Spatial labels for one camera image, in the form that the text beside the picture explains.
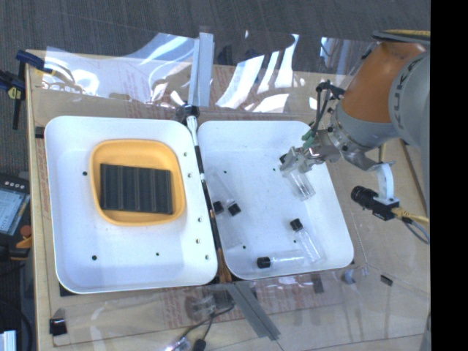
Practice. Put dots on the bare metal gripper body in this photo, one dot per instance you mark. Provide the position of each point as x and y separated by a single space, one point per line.
325 148

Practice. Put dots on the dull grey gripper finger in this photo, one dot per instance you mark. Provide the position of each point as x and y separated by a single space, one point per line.
306 164
289 159

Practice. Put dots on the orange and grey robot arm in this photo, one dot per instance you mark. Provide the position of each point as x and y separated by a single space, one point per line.
380 82

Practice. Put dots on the white plastic tray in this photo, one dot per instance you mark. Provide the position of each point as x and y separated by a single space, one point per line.
128 254
263 196

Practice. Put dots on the thin black and white rod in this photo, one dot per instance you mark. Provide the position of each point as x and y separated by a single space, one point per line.
203 181

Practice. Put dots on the yellow plate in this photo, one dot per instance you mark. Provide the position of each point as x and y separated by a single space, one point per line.
137 152

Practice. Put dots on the black ribbed rectangular tray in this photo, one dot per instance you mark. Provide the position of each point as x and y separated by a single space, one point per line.
136 188

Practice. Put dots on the black cylinder on white bracket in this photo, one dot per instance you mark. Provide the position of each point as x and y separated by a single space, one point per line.
369 197

